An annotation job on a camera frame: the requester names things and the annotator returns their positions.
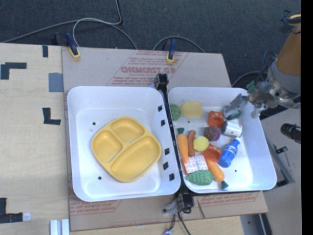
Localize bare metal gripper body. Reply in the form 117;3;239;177
247;73;301;110

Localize green toy piece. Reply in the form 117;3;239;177
225;110;243;120

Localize orange carton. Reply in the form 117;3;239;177
203;143;223;163
207;110;225;129

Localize white can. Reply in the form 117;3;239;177
221;120;244;138

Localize purple and brown doughnut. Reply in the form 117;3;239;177
203;126;222;142

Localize yellow toy potato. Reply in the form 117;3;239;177
179;101;204;119

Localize white plastic tray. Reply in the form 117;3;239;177
67;85;182;203
167;86;278;194

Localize blue bottle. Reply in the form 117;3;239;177
218;137;242;168

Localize yellow ball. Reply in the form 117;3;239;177
193;135;210;153

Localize brown sausage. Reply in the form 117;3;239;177
186;129;197;157

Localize green broccoli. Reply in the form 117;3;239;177
170;104;182;121

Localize orange carrot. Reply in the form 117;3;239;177
176;127;190;164
205;158;229;190

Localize white and orange packet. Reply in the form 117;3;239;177
180;154;209;175

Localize thin black rod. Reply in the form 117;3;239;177
160;87;188;196

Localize green grapes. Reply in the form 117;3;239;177
186;169;216;187

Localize yellow divided plate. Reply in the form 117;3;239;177
90;116;163;184

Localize brown cardboard board, red print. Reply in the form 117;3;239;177
61;47;269;232

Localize black cylinder on white bracket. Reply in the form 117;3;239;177
280;122;302;144

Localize black block with thin wires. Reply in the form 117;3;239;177
181;193;195;214
155;73;170;91

